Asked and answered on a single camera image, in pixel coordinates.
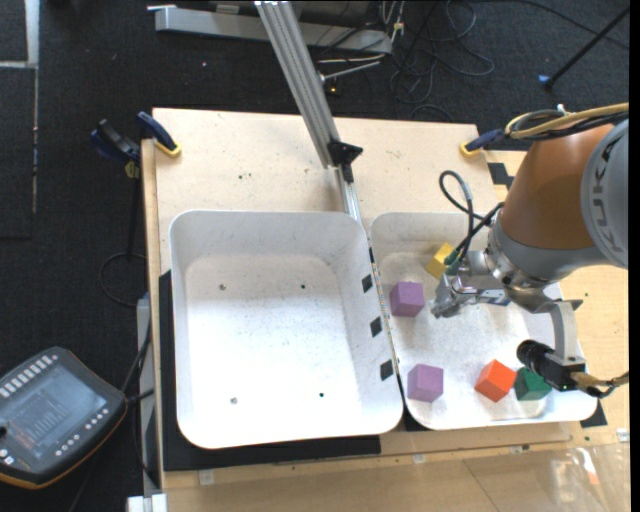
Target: gray metal bar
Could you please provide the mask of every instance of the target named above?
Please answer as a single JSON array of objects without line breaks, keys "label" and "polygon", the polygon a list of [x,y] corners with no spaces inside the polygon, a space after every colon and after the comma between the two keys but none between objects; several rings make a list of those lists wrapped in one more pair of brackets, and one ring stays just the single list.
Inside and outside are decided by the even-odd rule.
[{"label": "gray metal bar", "polygon": [[[191,34],[235,37],[268,41],[269,37],[260,18],[240,14],[223,14],[179,7],[155,10],[156,32],[184,32]],[[305,44],[329,46],[351,30],[345,27],[327,27],[314,23],[300,23]],[[352,34],[336,46],[342,50],[390,54],[391,39],[377,30],[362,30]]]},{"label": "gray metal bar", "polygon": [[[340,135],[293,8],[289,2],[255,4],[320,161],[324,167],[331,167],[333,161],[327,145],[330,141],[340,142]],[[358,222],[362,222],[353,183],[344,180],[341,169],[337,169],[336,174],[345,211]]]}]

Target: purple cube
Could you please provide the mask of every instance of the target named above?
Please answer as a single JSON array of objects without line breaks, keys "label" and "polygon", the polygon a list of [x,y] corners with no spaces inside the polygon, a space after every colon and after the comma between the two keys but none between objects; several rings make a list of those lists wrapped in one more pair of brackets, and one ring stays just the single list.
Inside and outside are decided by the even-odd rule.
[{"label": "purple cube", "polygon": [[437,366],[417,364],[409,372],[407,397],[421,402],[433,402],[444,392],[444,371]]},{"label": "purple cube", "polygon": [[398,281],[389,298],[393,316],[416,316],[424,308],[422,283]]}]

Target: yellow clamp pad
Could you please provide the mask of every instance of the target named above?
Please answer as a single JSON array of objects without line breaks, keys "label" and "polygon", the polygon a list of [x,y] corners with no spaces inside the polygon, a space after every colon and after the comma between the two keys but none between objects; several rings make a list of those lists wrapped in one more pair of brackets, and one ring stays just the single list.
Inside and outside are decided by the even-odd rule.
[{"label": "yellow clamp pad", "polygon": [[156,147],[160,151],[162,151],[165,155],[170,156],[171,158],[177,157],[180,154],[180,151],[182,151],[182,146],[177,142],[176,142],[176,147],[173,150],[169,149],[166,146],[163,146],[158,141],[156,141]]},{"label": "yellow clamp pad", "polygon": [[440,279],[440,276],[447,270],[447,265],[444,260],[449,254],[453,252],[453,247],[451,247],[448,243],[442,244],[438,252],[436,252],[435,256],[431,259],[429,263],[424,267],[429,274],[431,274],[436,279]]},{"label": "yellow clamp pad", "polygon": [[482,151],[482,148],[474,149],[473,151],[468,151],[467,148],[465,147],[467,144],[468,143],[466,142],[463,142],[462,144],[460,144],[460,153],[462,153],[462,156],[464,156],[465,158],[476,156],[480,154],[480,152]]}]

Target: yellow cube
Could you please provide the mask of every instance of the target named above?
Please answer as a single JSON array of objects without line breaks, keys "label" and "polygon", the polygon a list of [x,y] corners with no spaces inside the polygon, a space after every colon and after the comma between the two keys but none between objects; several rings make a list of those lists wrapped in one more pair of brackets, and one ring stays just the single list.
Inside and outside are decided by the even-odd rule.
[{"label": "yellow cube", "polygon": [[444,260],[449,254],[453,252],[453,247],[451,247],[448,243],[442,244],[442,247],[438,249],[435,256],[431,259],[427,266],[424,267],[429,274],[431,274],[436,279],[440,279],[442,273],[447,270],[447,265]]}]

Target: yellow cable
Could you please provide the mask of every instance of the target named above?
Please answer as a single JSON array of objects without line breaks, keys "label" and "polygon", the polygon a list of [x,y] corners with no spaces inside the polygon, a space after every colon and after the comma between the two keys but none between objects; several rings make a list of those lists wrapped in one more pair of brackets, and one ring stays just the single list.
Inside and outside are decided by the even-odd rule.
[{"label": "yellow cable", "polygon": [[570,122],[579,121],[580,119],[589,119],[591,117],[618,114],[620,112],[626,112],[628,110],[629,110],[628,102],[618,103],[616,105],[609,105],[607,107],[592,108],[589,110],[583,110],[582,112],[573,112],[565,116],[553,119],[551,121],[547,121],[546,123],[542,123],[539,126],[534,126],[533,128],[528,128],[526,130],[516,130],[512,132],[511,127],[515,123],[517,123],[520,119],[522,119],[524,116],[529,115],[529,114],[523,114],[521,116],[516,117],[515,119],[510,121],[509,124],[507,124],[505,128],[505,133],[507,134],[508,137],[512,139],[522,139],[524,137],[529,137],[531,135],[538,135],[539,133],[548,131],[550,129],[556,128],[558,126],[562,126]]}]

